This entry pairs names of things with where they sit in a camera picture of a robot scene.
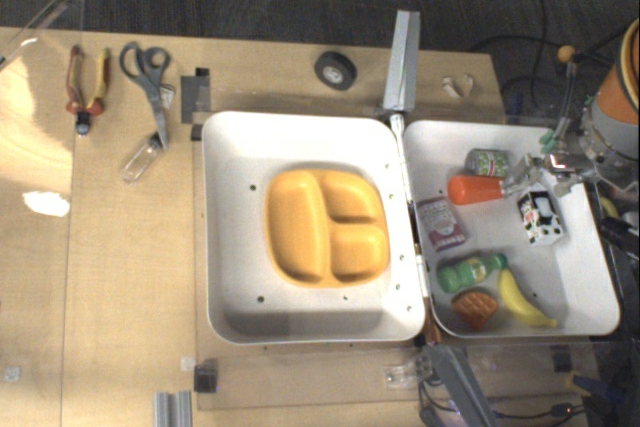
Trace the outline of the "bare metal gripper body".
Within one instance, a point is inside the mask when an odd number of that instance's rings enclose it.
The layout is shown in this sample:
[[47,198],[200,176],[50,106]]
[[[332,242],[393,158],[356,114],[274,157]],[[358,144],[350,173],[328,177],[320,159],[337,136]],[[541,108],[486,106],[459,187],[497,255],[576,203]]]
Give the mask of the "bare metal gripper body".
[[590,143],[584,133],[565,133],[562,137],[546,133],[542,137],[542,168],[558,182],[597,182],[597,154]]

